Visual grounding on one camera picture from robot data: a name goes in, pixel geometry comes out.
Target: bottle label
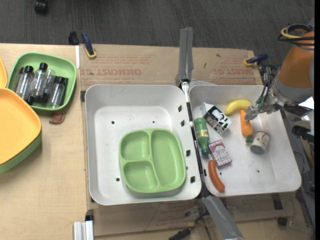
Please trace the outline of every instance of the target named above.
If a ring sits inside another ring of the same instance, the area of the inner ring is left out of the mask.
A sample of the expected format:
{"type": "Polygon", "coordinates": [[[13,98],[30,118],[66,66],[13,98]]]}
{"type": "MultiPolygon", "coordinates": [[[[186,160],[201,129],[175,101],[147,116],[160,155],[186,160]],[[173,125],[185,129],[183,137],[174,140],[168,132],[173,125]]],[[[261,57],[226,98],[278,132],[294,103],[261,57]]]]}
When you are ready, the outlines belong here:
{"type": "Polygon", "coordinates": [[[195,135],[196,135],[197,138],[200,138],[200,137],[209,137],[208,130],[198,130],[198,131],[195,133],[195,135]]]}

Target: bottle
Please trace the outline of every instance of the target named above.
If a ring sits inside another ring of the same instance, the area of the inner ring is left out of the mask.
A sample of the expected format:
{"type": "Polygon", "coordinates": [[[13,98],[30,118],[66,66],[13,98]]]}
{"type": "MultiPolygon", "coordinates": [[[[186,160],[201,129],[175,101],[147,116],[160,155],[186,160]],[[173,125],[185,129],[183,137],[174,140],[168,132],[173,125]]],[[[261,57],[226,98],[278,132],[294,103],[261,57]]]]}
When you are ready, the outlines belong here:
{"type": "Polygon", "coordinates": [[[40,63],[39,69],[34,74],[31,96],[35,100],[41,98],[44,94],[44,86],[48,77],[47,68],[48,65],[42,62],[40,63]]]}
{"type": "Polygon", "coordinates": [[[21,77],[22,73],[24,72],[24,69],[25,69],[25,67],[23,66],[23,67],[20,68],[19,71],[18,71],[18,75],[16,76],[15,83],[14,83],[14,86],[13,86],[13,88],[12,88],[12,90],[13,90],[14,92],[17,91],[18,83],[19,83],[19,80],[20,80],[20,77],[21,77]]]}
{"type": "Polygon", "coordinates": [[[201,154],[203,156],[209,155],[209,134],[207,129],[207,121],[203,117],[199,117],[194,121],[195,135],[199,146],[201,147],[201,154]]]}
{"type": "Polygon", "coordinates": [[[26,66],[17,83],[16,93],[25,101],[28,100],[33,85],[34,68],[32,66],[26,66]]]}
{"type": "Polygon", "coordinates": [[[64,82],[65,82],[65,78],[60,76],[57,79],[57,82],[53,84],[52,90],[47,102],[47,107],[54,109],[60,106],[62,97],[65,92],[64,82]]]}
{"type": "Polygon", "coordinates": [[[299,234],[311,237],[314,233],[314,227],[311,224],[295,217],[278,217],[277,223],[280,227],[290,231],[290,233],[294,235],[299,234]]]}
{"type": "Polygon", "coordinates": [[[47,69],[46,72],[47,72],[47,77],[46,77],[45,84],[43,86],[43,95],[42,95],[44,102],[48,101],[49,95],[52,91],[52,87],[53,87],[53,85],[55,83],[55,79],[56,79],[56,72],[54,70],[47,69]]]}

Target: green bottle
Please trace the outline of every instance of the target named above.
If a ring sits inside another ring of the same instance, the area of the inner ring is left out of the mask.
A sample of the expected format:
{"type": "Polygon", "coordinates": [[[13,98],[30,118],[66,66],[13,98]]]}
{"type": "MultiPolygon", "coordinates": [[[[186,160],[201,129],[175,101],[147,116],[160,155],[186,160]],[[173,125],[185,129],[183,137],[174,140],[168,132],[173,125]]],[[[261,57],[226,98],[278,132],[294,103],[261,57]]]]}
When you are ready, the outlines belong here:
{"type": "Polygon", "coordinates": [[[201,153],[203,156],[209,155],[209,134],[207,129],[207,121],[203,117],[199,117],[194,121],[194,129],[196,139],[198,140],[198,144],[201,147],[201,153]]]}

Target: yellow banana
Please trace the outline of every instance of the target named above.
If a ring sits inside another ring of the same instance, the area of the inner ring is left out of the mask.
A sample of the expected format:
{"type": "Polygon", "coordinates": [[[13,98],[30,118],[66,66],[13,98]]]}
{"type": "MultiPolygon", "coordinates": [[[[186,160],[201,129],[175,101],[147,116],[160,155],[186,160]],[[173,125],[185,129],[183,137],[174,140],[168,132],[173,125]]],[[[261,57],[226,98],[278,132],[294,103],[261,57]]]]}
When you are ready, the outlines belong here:
{"type": "Polygon", "coordinates": [[[232,112],[238,109],[247,109],[251,105],[251,102],[246,99],[236,99],[231,101],[228,105],[226,105],[224,114],[230,115],[232,112]]]}

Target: can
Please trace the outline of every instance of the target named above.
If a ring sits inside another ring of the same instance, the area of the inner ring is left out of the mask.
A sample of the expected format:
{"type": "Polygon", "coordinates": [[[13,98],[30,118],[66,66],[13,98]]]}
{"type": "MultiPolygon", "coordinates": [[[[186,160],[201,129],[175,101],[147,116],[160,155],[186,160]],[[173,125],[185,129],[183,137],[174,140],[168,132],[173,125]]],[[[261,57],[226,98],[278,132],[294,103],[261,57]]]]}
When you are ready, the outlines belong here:
{"type": "Polygon", "coordinates": [[[266,152],[269,139],[269,134],[264,131],[257,131],[250,146],[250,150],[257,155],[263,155],[266,152]]]}

